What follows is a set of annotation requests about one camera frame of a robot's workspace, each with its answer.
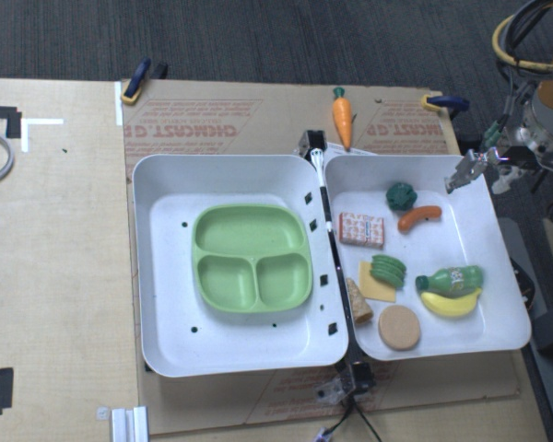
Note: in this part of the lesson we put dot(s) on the white paper sheet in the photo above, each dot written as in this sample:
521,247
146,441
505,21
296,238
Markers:
361,150

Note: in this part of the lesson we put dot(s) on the brown waffle cone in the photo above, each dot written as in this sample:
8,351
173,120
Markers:
359,304

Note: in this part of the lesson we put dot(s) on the tan round biscuit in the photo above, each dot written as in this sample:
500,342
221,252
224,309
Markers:
399,328

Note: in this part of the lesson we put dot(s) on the orange and white carton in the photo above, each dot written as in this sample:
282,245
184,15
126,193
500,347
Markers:
361,229

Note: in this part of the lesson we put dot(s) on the green divided plate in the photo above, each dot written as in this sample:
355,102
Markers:
251,228

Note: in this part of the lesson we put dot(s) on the orange carrot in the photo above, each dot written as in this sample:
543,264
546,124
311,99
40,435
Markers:
342,120

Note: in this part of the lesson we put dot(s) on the green bottle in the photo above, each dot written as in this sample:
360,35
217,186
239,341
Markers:
451,279

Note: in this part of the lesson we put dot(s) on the white plastic tray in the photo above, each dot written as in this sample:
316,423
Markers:
447,247
170,293

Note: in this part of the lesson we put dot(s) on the yellow cheese slice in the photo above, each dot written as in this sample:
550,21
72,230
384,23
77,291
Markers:
373,289

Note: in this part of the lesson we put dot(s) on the thin black and white rod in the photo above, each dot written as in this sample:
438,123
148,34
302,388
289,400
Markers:
332,237

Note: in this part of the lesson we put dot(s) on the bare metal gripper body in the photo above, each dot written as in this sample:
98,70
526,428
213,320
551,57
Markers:
530,152

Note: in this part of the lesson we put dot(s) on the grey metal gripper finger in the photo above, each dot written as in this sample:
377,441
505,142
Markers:
461,177
486,157

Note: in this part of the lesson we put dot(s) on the green broccoli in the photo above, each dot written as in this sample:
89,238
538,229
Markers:
401,196

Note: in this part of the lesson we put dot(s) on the green sliced cucumber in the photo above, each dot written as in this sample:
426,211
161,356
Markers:
388,271

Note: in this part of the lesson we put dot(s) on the yellow banana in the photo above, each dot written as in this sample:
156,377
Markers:
449,305

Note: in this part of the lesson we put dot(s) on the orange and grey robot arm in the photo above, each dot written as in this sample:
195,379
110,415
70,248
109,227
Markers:
549,95

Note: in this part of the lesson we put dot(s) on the brown cardboard board red print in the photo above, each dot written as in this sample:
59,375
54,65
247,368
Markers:
258,122

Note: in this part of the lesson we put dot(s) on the orange sausage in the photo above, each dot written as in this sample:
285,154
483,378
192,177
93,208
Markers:
419,217

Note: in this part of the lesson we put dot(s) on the black cylinder on white bracket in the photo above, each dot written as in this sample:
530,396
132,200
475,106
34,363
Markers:
504,183

